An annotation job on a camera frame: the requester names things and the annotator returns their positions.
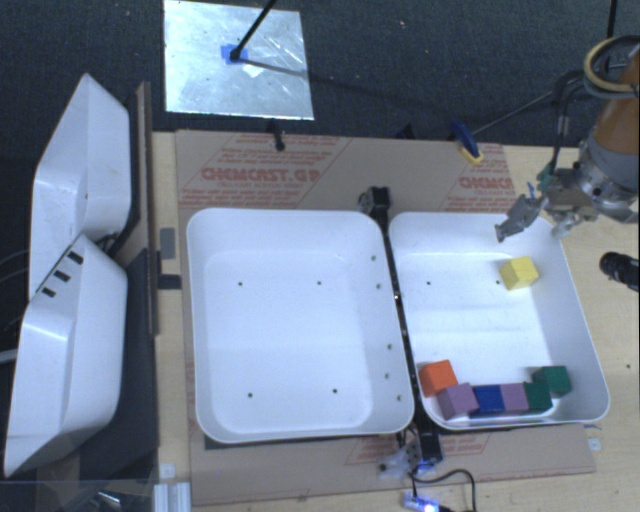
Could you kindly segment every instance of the white tray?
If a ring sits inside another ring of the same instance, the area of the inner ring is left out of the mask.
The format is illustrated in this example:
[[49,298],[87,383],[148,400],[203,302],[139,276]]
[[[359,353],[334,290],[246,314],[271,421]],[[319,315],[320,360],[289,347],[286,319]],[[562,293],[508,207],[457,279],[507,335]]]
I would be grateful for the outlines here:
[[29,299],[78,235],[98,242],[124,229],[130,152],[127,109],[83,75],[33,181]]
[[365,215],[210,209],[187,227],[196,412],[224,443],[402,430],[414,402]]
[[[595,421],[609,393],[560,242],[538,219],[502,244],[494,225],[503,215],[404,213],[391,242],[416,365],[450,359],[459,382],[531,380],[540,366],[567,367],[573,390],[537,416],[445,420],[435,398],[429,416],[452,430]],[[499,268],[530,256],[540,279],[507,291]]]
[[57,460],[105,427],[120,398],[127,276],[84,235],[27,306],[4,472]]

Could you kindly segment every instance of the blue clamp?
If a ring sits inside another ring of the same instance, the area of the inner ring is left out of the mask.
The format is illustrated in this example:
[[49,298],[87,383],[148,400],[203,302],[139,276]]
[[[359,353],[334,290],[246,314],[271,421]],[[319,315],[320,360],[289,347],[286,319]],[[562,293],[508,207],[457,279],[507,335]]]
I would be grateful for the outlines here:
[[476,141],[471,134],[471,130],[457,119],[451,121],[451,125],[449,127],[455,140],[462,144],[462,148],[460,148],[462,155],[474,165],[482,162],[484,155],[478,149],[478,144],[476,144]]
[[224,44],[220,47],[220,55],[222,55],[222,60],[224,60],[227,64],[242,64],[243,60],[249,60],[249,52],[246,48],[243,48],[240,52],[239,60],[231,60],[231,52],[236,49],[235,44]]

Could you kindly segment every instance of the metal plate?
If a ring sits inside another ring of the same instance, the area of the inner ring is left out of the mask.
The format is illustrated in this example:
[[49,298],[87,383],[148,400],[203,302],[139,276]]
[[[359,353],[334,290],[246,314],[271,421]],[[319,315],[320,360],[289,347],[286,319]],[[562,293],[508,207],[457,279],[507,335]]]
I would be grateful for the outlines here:
[[271,11],[228,63],[260,9],[166,0],[165,94],[169,112],[313,120],[300,14]]

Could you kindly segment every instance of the wooden block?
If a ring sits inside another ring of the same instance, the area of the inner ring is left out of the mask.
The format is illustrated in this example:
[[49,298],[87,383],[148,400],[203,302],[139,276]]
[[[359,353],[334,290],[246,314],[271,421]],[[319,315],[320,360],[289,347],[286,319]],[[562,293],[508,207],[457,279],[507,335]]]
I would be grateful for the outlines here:
[[437,398],[445,420],[478,410],[478,401],[469,384],[448,387],[440,391]]
[[543,366],[531,377],[534,382],[546,383],[552,396],[566,395],[572,389],[566,366]]
[[516,384],[501,384],[500,392],[502,393],[505,414],[522,414],[529,410],[527,393],[521,382]]
[[544,382],[525,382],[524,390],[529,403],[528,414],[541,414],[553,407],[549,387]]
[[507,261],[500,267],[500,275],[507,290],[530,286],[540,277],[533,261],[528,256]]
[[424,396],[435,396],[440,391],[458,384],[448,359],[424,365],[418,373]]
[[500,386],[474,386],[473,393],[478,400],[478,410],[473,416],[497,416],[504,412]]

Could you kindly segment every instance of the yellow block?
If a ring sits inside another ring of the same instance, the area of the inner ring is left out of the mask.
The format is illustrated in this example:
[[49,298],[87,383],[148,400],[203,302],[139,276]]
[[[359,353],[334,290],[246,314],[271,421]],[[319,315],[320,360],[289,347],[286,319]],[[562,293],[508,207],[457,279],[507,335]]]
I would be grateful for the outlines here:
[[514,258],[500,267],[500,275],[507,290],[524,288],[540,277],[529,256]]

